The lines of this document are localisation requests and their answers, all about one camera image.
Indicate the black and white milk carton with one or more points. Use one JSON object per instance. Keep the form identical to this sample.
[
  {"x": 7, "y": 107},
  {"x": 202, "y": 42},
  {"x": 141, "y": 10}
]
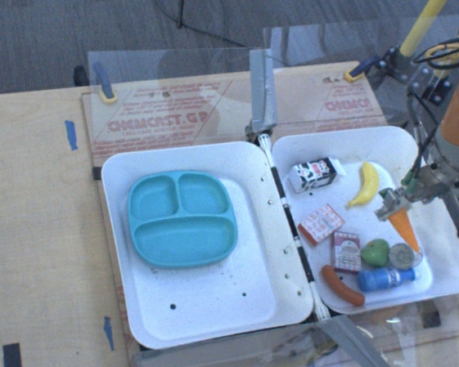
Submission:
[{"x": 313, "y": 174}]

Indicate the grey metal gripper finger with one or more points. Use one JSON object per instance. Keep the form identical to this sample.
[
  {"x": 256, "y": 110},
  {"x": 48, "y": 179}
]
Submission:
[
  {"x": 397, "y": 195},
  {"x": 386, "y": 211}
]

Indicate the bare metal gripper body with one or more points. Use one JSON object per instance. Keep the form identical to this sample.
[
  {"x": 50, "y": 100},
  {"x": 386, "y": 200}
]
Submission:
[{"x": 431, "y": 183}]

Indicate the grey can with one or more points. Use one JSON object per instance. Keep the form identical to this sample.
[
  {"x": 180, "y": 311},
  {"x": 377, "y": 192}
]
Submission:
[{"x": 401, "y": 256}]

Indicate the blue divided plate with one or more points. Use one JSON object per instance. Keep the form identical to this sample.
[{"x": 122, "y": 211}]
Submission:
[{"x": 184, "y": 235}]

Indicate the brown cardboard board red print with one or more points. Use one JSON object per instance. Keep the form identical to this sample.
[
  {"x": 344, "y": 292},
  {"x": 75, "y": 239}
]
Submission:
[{"x": 188, "y": 113}]

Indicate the red and white carton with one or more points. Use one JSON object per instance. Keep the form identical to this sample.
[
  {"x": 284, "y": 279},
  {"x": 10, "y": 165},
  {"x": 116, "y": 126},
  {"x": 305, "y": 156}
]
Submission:
[{"x": 321, "y": 224}]

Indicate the maroon packet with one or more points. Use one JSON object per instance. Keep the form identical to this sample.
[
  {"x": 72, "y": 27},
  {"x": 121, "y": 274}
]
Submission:
[{"x": 346, "y": 252}]

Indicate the green pepper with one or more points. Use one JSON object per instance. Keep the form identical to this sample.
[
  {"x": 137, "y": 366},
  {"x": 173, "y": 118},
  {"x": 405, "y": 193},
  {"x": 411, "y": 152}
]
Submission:
[{"x": 375, "y": 253}]

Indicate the yellow banana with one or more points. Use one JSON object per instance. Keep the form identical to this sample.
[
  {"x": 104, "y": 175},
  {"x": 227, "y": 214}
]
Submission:
[{"x": 369, "y": 189}]

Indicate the orange carrot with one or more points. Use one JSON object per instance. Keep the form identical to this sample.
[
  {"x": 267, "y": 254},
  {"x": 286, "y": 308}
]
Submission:
[{"x": 405, "y": 226}]

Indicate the brown sausage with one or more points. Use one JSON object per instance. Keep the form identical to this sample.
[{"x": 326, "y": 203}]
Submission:
[{"x": 342, "y": 287}]

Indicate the white plastic tray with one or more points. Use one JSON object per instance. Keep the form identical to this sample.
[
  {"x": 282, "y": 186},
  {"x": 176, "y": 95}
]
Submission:
[
  {"x": 444, "y": 261},
  {"x": 226, "y": 298}
]

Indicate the blue bottle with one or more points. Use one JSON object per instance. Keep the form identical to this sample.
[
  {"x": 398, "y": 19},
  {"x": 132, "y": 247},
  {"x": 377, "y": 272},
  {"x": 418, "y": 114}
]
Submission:
[{"x": 382, "y": 279}]

